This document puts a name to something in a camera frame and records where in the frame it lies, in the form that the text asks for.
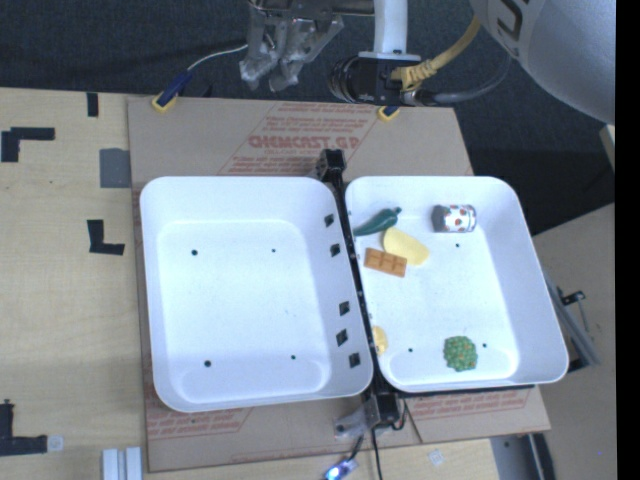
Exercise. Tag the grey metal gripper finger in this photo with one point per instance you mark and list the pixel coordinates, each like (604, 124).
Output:
(295, 55)
(256, 53)

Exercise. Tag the small yellow toy food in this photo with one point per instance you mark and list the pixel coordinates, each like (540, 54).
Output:
(380, 340)

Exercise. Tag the green round toy food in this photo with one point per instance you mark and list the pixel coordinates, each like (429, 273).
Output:
(460, 353)

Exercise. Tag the thin black rod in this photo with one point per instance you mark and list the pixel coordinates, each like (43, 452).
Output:
(356, 268)

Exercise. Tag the black cylinder on white bracket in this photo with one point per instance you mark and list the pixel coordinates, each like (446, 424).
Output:
(380, 48)

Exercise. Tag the white can with red print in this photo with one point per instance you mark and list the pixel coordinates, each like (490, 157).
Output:
(457, 218)

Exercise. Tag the green chili pepper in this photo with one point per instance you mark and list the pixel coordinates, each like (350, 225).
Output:
(376, 222)

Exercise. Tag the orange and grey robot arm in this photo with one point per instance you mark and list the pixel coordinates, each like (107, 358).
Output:
(555, 28)

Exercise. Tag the white plastic tray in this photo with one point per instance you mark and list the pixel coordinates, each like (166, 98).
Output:
(240, 293)
(460, 298)

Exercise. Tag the brown cardboard board red print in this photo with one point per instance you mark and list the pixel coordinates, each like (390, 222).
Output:
(210, 138)

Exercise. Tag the orange waffle biscuit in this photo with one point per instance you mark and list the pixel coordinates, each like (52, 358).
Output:
(385, 262)

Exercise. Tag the yellow potato chip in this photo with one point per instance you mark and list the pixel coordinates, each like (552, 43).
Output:
(406, 248)

